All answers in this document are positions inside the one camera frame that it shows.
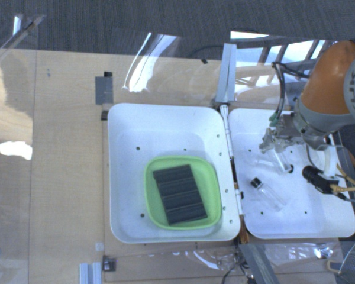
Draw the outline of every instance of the clear plastic bottle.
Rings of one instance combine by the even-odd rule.
[[[286,205],[286,202],[271,187],[261,183],[257,177],[251,181],[251,185],[256,188],[261,199],[273,210],[281,211]]]

